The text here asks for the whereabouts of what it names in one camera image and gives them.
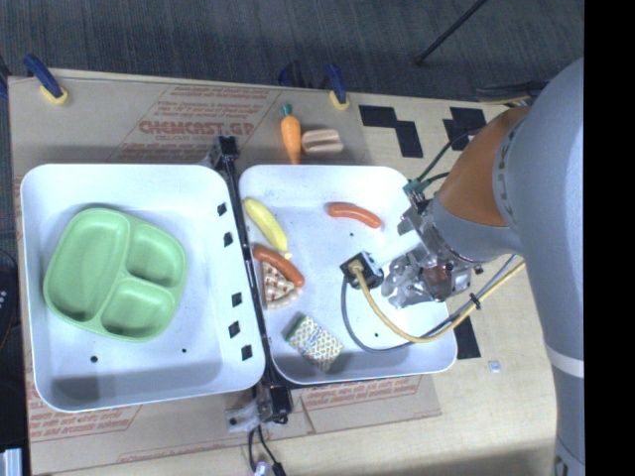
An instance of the orange carrot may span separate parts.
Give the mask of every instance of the orange carrot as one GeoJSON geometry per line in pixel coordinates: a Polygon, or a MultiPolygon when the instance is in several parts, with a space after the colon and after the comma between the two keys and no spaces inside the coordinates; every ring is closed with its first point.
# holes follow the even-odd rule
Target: orange carrot
{"type": "Polygon", "coordinates": [[[300,163],[300,150],[302,148],[302,130],[300,128],[300,120],[291,114],[291,104],[285,104],[282,112],[285,117],[280,122],[280,130],[282,132],[282,140],[287,149],[287,155],[291,160],[291,164],[300,163]]]}

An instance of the blue clamp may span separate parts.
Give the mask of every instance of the blue clamp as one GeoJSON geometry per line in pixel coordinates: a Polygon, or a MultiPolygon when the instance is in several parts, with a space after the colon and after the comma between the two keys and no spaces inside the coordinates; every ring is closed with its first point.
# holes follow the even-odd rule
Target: blue clamp
{"type": "Polygon", "coordinates": [[[11,70],[4,62],[2,55],[0,55],[0,99],[8,99],[9,98],[9,76],[11,75],[11,70]]]}
{"type": "Polygon", "coordinates": [[[42,84],[40,91],[51,102],[57,105],[64,104],[68,93],[59,84],[51,71],[35,55],[29,53],[24,57],[24,65],[42,84]]]}
{"type": "Polygon", "coordinates": [[[280,84],[280,86],[293,86],[295,88],[313,88],[310,82],[305,82],[300,62],[296,59],[280,71],[278,74],[278,84],[280,84]]]}
{"type": "Polygon", "coordinates": [[[330,93],[330,100],[337,109],[346,109],[350,105],[350,101],[346,96],[346,89],[344,88],[344,77],[341,75],[341,70],[335,62],[326,64],[326,76],[330,81],[330,87],[332,92],[330,93]]]}

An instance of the sausage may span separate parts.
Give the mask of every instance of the sausage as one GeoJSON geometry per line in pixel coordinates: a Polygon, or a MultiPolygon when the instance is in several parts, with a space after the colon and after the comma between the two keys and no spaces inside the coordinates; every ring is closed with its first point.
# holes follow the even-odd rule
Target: sausage
{"type": "Polygon", "coordinates": [[[381,219],[377,215],[349,202],[331,203],[328,206],[328,214],[331,217],[353,218],[374,229],[381,227],[381,219]]]}
{"type": "Polygon", "coordinates": [[[258,261],[266,261],[274,268],[280,270],[287,279],[289,279],[296,288],[301,288],[305,284],[305,277],[300,271],[284,256],[276,251],[271,250],[259,244],[254,245],[253,255],[258,261]]]}

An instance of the toy banana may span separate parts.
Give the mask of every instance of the toy banana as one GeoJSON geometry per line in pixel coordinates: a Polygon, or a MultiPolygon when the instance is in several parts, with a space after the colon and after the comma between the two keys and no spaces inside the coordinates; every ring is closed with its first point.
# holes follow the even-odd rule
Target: toy banana
{"type": "Polygon", "coordinates": [[[243,202],[247,215],[255,222],[269,243],[283,252],[285,257],[289,259],[291,254],[287,252],[287,235],[280,227],[276,217],[263,203],[253,197],[246,197],[243,202]]]}

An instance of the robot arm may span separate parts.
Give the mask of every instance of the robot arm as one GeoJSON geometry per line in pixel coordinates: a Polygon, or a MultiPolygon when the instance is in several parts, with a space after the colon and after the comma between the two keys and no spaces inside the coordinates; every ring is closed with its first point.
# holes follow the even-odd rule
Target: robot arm
{"type": "Polygon", "coordinates": [[[585,473],[582,89],[580,59],[532,106],[484,127],[424,211],[403,214],[399,233],[415,243],[381,284],[397,308],[442,301],[464,291],[478,265],[524,257],[556,385],[556,476],[585,473]]]}

